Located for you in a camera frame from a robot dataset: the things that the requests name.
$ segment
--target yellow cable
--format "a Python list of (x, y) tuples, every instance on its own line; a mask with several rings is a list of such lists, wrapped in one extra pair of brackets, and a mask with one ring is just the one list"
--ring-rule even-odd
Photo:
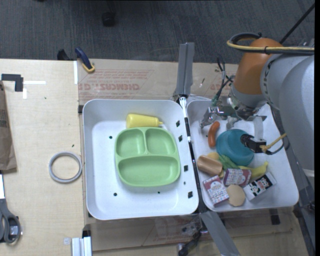
[(265, 153), (268, 149), (270, 149), (274, 144), (276, 144), (278, 141), (282, 140), (284, 137), (286, 137), (287, 134), (284, 133), (282, 134), (279, 138), (277, 138), (274, 142), (272, 142), (269, 145), (260, 145), (260, 148), (262, 149), (262, 151)]
[(298, 47), (298, 46), (289, 46), (289, 47), (253, 47), (253, 46), (244, 46), (231, 43), (230, 40), (226, 42), (226, 44), (232, 48), (236, 48), (238, 50), (253, 50), (253, 51), (315, 51), (314, 47)]

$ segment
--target wooden table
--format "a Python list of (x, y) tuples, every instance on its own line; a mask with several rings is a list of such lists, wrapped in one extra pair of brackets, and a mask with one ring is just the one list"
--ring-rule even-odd
[[(19, 217), (23, 235), (15, 245), (0, 244), (1, 256), (69, 256), (72, 238), (84, 228), (82, 178), (69, 184), (53, 181), (48, 164), (61, 151), (81, 155), (78, 86), (73, 61), (0, 59), (2, 74), (19, 74), (26, 84), (26, 98), (15, 92), (14, 82), (4, 81), (9, 123), (17, 168), (3, 173), (8, 208)], [(61, 157), (54, 165), (57, 175), (69, 178), (77, 164)], [(242, 255), (307, 256), (297, 219), (289, 213), (289, 232), (234, 237)], [(212, 241), (195, 250), (220, 255)], [(97, 251), (99, 256), (177, 255), (176, 245)]]

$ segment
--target orange sausage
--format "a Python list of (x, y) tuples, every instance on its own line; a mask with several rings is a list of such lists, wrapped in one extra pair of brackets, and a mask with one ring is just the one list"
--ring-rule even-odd
[(216, 133), (220, 127), (220, 123), (215, 121), (209, 129), (208, 132), (208, 143), (210, 148), (214, 148), (216, 146)]

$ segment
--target toy banana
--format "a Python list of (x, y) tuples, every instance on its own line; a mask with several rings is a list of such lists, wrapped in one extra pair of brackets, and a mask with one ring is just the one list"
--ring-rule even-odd
[(267, 171), (267, 165), (268, 165), (268, 162), (265, 161), (263, 163), (263, 165), (260, 165), (256, 168), (251, 168), (251, 167), (246, 167), (246, 166), (239, 166), (241, 169), (249, 169), (251, 170), (251, 179), (253, 178), (257, 178), (257, 177), (260, 177), (262, 175), (264, 175)]

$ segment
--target brown bag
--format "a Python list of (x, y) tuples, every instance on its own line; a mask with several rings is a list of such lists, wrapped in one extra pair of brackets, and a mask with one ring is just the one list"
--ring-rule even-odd
[(14, 145), (9, 126), (5, 87), (0, 81), (0, 170), (17, 167)]

